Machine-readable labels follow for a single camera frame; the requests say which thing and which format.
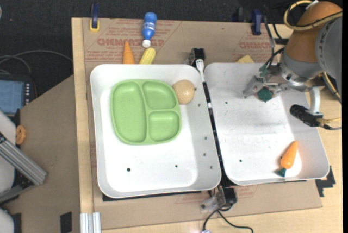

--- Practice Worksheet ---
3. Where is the black cylinder on white bracket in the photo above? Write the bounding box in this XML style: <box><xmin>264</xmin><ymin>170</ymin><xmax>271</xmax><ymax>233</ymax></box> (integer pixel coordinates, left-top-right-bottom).
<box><xmin>289</xmin><ymin>86</ymin><xmax>325</xmax><ymax>128</ymax></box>

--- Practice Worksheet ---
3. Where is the yellow flat wedge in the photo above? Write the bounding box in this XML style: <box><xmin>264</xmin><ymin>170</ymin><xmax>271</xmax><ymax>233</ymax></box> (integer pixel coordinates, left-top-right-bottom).
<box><xmin>235</xmin><ymin>54</ymin><xmax>255</xmax><ymax>64</ymax></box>

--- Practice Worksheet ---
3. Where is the brown cardboard board red print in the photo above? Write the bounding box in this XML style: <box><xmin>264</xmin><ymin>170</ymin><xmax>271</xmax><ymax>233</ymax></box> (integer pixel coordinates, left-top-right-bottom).
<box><xmin>81</xmin><ymin>17</ymin><xmax>323</xmax><ymax>230</ymax></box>

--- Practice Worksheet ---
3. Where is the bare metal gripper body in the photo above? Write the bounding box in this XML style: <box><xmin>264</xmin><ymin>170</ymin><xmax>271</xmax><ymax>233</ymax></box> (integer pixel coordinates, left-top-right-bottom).
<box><xmin>262</xmin><ymin>63</ymin><xmax>309</xmax><ymax>92</ymax></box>

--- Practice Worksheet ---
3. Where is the thin black and white rod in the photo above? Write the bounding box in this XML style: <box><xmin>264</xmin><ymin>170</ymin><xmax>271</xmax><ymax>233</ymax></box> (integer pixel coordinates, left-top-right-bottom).
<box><xmin>195</xmin><ymin>59</ymin><xmax>227</xmax><ymax>187</ymax></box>

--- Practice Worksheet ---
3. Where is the green divided plate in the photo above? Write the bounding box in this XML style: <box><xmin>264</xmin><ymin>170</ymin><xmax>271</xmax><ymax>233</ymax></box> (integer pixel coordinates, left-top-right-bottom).
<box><xmin>110</xmin><ymin>79</ymin><xmax>183</xmax><ymax>146</ymax></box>

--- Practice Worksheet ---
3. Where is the black block with thin wires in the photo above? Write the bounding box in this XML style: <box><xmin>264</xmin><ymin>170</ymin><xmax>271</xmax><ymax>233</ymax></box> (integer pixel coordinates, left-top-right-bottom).
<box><xmin>189</xmin><ymin>47</ymin><xmax>206</xmax><ymax>65</ymax></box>
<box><xmin>216</xmin><ymin>187</ymin><xmax>239</xmax><ymax>206</ymax></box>

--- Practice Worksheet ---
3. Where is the orange carrot with green top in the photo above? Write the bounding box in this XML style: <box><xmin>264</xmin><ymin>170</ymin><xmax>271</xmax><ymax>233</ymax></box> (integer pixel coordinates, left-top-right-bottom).
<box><xmin>276</xmin><ymin>140</ymin><xmax>300</xmax><ymax>178</ymax></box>

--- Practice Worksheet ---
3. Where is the dark green broccoli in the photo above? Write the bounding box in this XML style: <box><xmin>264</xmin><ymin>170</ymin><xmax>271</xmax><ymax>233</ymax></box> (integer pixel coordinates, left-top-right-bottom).
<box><xmin>257</xmin><ymin>87</ymin><xmax>274</xmax><ymax>103</ymax></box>

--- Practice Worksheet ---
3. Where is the white plastic tray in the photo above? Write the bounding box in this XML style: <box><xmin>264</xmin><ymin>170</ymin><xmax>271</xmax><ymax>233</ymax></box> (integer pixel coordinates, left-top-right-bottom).
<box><xmin>203</xmin><ymin>61</ymin><xmax>331</xmax><ymax>187</ymax></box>
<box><xmin>89</xmin><ymin>63</ymin><xmax>222</xmax><ymax>199</ymax></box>

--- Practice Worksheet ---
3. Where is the blue bottle with white cap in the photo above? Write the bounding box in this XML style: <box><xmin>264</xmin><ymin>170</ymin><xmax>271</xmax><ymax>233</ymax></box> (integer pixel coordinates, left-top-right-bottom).
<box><xmin>141</xmin><ymin>11</ymin><xmax>158</xmax><ymax>49</ymax></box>

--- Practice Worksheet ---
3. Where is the beige round toy fruit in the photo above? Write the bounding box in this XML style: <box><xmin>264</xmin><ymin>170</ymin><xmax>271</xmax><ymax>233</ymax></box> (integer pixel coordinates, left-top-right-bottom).
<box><xmin>172</xmin><ymin>79</ymin><xmax>197</xmax><ymax>105</ymax></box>

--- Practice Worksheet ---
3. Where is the yellow corn cob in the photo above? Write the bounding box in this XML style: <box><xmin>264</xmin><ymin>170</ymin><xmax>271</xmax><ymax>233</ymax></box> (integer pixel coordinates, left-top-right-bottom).
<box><xmin>139</xmin><ymin>47</ymin><xmax>157</xmax><ymax>65</ymax></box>

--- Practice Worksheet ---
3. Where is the tan pretzel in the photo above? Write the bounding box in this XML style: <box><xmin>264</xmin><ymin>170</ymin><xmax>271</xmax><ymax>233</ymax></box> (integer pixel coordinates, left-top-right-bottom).
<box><xmin>15</xmin><ymin>124</ymin><xmax>27</xmax><ymax>146</ymax></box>

